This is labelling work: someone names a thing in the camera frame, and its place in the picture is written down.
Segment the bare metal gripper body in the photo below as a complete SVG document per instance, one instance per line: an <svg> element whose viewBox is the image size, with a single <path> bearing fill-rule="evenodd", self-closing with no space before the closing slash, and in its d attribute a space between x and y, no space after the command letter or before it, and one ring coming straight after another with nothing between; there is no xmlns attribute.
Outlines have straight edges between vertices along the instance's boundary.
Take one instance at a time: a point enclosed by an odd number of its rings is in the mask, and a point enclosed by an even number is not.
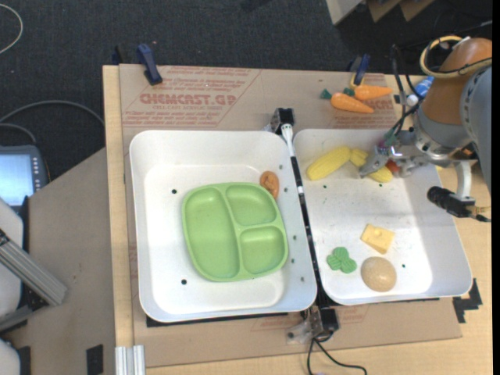
<svg viewBox="0 0 500 375"><path fill-rule="evenodd" d="M398 167L418 167L428 163L447 167L463 160L475 163L471 144L461 148L446 147L418 127L388 131L384 135L384 147L389 159Z"/></svg>

